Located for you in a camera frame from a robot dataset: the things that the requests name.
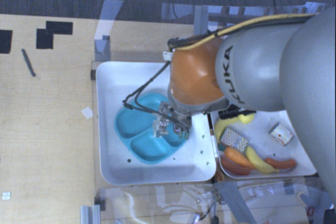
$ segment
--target white paper scrap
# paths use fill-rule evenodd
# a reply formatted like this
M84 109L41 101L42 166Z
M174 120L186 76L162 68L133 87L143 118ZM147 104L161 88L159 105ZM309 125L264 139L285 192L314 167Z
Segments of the white paper scrap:
M6 191L2 193L2 200L10 200L11 199L11 192Z
M93 117L93 111L89 107L82 109L81 112L87 120Z

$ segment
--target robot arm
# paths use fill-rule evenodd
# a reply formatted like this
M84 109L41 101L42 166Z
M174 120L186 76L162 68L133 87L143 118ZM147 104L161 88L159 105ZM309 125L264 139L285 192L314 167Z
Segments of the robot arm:
M335 156L335 7L313 16L305 23L259 25L229 35L216 57L202 53L191 63L188 50L180 57L175 51L171 63L170 100L189 113L209 112L234 104L256 111L286 109L293 128L336 203ZM212 68L204 62L214 61ZM179 62L186 63L180 68ZM184 73L183 81L176 83ZM193 87L209 95L219 87L223 96L196 96ZM186 101L183 92L188 96Z

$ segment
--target white tray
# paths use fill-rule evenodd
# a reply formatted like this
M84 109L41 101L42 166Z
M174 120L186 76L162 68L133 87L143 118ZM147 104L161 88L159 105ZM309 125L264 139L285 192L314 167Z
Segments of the white tray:
M217 113L212 113L212 119L215 124L215 122L218 120ZM268 134L268 131L276 122L280 122L287 129L289 129L292 134L294 134L293 138L286 146L282 146L278 141ZM251 123L242 124L239 121L231 124L230 127L238 134L248 139L248 145L251 146L262 159L270 157L279 161L285 161L287 159L293 158L296 160L297 166L292 170L280 170L279 173L268 175L264 175L256 170L252 170L251 173L247 176L236 175L222 168L222 170L228 176L235 179L266 179L276 177L309 176L316 173L316 169L311 163L298 137L296 136L285 110L279 112L258 111Z
M147 82L162 66L162 63L105 62L97 69L100 165L104 179L110 184L206 181L215 174L214 149L204 115L192 118L188 141L157 164L145 164L135 158L114 130L114 118L123 107L122 100ZM143 93L157 92L166 96L169 79L167 68Z

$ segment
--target metal bracket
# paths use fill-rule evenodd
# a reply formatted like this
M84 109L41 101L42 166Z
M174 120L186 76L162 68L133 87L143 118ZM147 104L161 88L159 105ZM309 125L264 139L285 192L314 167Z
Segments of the metal bracket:
M208 7L195 6L194 35L206 33L208 30Z
M100 205L100 210L101 211L105 211L105 209L106 209L105 199L102 199L102 197L95 197L94 198L94 203L95 203L95 205Z
M80 223L81 224L101 224L100 205L94 205L92 207L82 206L80 208Z
M164 51L163 52L163 60L165 61L171 61L173 59L173 53L170 51Z
M216 140L216 137L214 135L211 136L211 142L212 142L212 147L214 149L215 158L218 158L217 140Z

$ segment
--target blue sectioned tray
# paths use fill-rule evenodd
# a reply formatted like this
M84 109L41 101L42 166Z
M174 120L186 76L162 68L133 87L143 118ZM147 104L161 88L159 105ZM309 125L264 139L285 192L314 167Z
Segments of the blue sectioned tray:
M138 98L140 104L154 110L159 109L161 101L167 101L167 98L158 93L147 93ZM147 164L163 161L186 141L174 133L172 123L167 127L168 135L155 137L152 128L155 120L153 114L123 108L114 121L114 129L124 145L137 159Z

